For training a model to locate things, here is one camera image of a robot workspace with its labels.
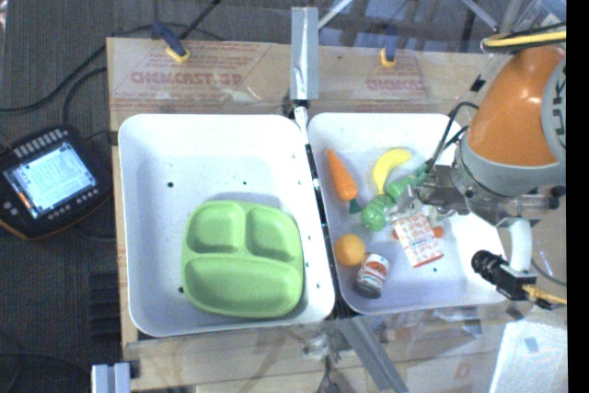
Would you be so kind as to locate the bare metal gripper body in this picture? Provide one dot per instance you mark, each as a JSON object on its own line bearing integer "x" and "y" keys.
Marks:
{"x": 442, "y": 191}

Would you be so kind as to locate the green divided plate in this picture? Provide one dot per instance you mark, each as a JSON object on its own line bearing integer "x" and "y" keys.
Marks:
{"x": 239, "y": 262}

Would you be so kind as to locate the orange carrot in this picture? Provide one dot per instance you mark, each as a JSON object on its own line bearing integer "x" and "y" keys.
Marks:
{"x": 343, "y": 179}

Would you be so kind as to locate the green broccoli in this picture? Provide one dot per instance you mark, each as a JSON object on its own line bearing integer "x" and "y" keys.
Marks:
{"x": 375, "y": 215}

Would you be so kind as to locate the green toy vegetable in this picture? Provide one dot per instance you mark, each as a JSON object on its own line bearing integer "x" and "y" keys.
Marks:
{"x": 399, "y": 185}

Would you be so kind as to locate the orange ball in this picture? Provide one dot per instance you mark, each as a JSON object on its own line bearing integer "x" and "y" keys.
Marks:
{"x": 349, "y": 250}

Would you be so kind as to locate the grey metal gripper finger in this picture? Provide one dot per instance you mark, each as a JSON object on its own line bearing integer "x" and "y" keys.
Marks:
{"x": 407, "y": 197}
{"x": 418, "y": 212}

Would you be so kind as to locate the black cylinder on white bracket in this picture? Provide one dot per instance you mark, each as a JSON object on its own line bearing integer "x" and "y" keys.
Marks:
{"x": 504, "y": 273}

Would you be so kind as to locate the small white and orange can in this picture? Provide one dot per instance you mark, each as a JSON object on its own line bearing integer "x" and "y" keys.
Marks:
{"x": 373, "y": 273}

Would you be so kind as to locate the brown cardboard board red print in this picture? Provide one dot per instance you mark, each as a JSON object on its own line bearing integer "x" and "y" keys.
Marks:
{"x": 202, "y": 78}

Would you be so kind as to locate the white plastic tray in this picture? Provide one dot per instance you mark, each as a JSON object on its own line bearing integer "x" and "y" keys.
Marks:
{"x": 432, "y": 285}
{"x": 152, "y": 198}

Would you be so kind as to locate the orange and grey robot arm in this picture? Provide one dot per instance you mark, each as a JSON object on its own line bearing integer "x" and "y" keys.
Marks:
{"x": 511, "y": 115}

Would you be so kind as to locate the orange and white carton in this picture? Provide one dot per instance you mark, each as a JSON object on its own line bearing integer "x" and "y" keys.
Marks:
{"x": 419, "y": 241}

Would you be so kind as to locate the yellow banana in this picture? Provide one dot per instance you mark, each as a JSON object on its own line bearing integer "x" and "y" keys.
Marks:
{"x": 384, "y": 168}

